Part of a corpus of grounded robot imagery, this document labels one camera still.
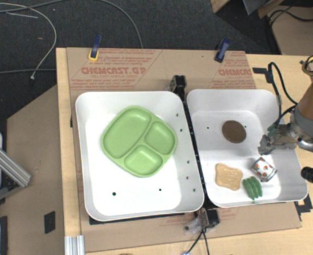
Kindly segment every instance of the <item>green plate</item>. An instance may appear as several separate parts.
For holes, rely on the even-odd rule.
[[[156,174],[172,156],[176,144],[174,130],[139,106],[122,110],[101,137],[104,153],[139,177]]]

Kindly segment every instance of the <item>wooden table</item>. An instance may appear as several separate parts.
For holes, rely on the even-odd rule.
[[[60,115],[60,137],[61,137],[61,161],[63,180],[63,207],[64,207],[64,230],[65,236],[76,237],[81,234],[78,191],[74,160],[73,133],[70,128],[70,92],[67,71],[67,55],[65,48],[57,48],[57,86],[58,105]],[[310,77],[301,74],[299,62],[305,60],[305,56],[282,56],[282,55],[252,55],[247,59],[250,67],[267,67],[269,62],[275,62],[281,69],[285,85],[293,99],[300,99],[309,84]],[[267,84],[263,75],[254,74],[253,78],[258,89],[273,91]],[[284,97],[278,76],[275,80],[283,98],[283,110],[290,106],[290,102]],[[313,153],[297,149],[297,155],[302,167],[313,167]],[[313,205],[313,184],[308,183],[309,195]],[[302,228],[285,231],[273,231],[266,233],[230,236],[223,238],[208,239],[211,254],[313,254],[313,210],[302,215]],[[192,242],[179,242],[162,245],[144,246],[139,248],[128,248],[122,250],[111,250],[88,253],[92,255],[160,255],[184,253]],[[203,240],[199,241],[191,252],[195,254],[206,254]]]

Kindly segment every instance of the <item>blue clamp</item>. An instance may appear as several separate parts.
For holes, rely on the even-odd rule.
[[[102,35],[97,34],[95,36],[94,45],[93,45],[92,49],[90,50],[89,56],[88,56],[88,58],[91,61],[96,61],[98,59],[99,45],[100,45],[101,41],[102,41]]]
[[[214,58],[217,62],[220,62],[220,63],[222,62],[225,56],[225,52],[230,46],[230,44],[231,44],[231,41],[229,39],[223,39],[220,42],[219,47],[218,47],[219,51]]]

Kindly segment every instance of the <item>brown circle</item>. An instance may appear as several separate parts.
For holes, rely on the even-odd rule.
[[[222,126],[224,137],[232,143],[241,143],[246,139],[246,131],[242,124],[237,121],[226,121]]]

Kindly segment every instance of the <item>black fabric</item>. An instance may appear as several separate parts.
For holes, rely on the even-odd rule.
[[[52,0],[0,0],[32,5]],[[266,36],[266,19],[250,16],[242,0],[231,0],[217,14],[210,0],[108,0],[123,8],[140,30],[144,48],[215,49],[221,39],[231,40],[230,50],[272,54]],[[37,8],[57,30],[57,47],[91,47],[97,33],[102,47],[139,48],[130,21],[110,5],[87,0],[67,1]],[[0,71],[35,68],[53,43],[49,23],[29,10],[0,14]],[[41,68],[55,68],[55,52]],[[0,123],[56,84],[54,72],[0,75]]]

